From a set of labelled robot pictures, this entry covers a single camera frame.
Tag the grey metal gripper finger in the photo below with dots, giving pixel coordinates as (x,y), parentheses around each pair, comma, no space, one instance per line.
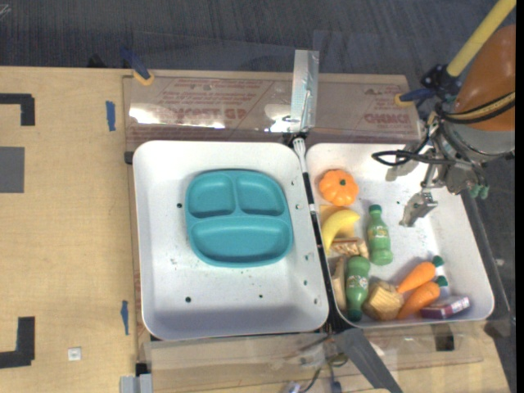
(418,209)

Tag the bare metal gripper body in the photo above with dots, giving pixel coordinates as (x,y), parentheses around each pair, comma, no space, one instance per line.
(460,176)

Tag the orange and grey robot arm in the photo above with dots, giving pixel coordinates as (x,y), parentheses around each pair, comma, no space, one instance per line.
(489,76)

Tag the white plastic tray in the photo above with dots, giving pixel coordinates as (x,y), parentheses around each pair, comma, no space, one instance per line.
(229,297)
(442,244)

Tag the green bottle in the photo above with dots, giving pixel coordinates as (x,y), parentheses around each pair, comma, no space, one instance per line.
(357,285)
(379,240)

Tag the orange carrot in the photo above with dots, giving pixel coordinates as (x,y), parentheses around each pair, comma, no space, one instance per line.
(419,297)
(417,276)

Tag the tan toast slice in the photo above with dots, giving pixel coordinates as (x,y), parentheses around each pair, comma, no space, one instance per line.
(350,246)

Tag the orange pumpkin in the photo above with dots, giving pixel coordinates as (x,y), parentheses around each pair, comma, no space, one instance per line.
(337,188)

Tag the yellow banana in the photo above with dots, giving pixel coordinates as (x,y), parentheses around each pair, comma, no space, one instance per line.
(333,225)

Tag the tan woven muffin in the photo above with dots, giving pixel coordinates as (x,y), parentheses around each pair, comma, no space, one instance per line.
(382,301)

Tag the purple packet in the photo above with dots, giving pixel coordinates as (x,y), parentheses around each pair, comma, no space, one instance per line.
(444,307)

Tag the tan bread slice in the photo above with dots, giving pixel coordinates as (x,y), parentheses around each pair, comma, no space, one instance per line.
(339,285)

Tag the brown cardboard board red print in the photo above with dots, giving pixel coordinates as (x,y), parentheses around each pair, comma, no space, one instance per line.
(348,96)

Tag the teal divided plate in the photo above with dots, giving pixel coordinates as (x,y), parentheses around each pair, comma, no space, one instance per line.
(239,238)

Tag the small white square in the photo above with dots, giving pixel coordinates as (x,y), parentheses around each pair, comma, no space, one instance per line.
(74,353)

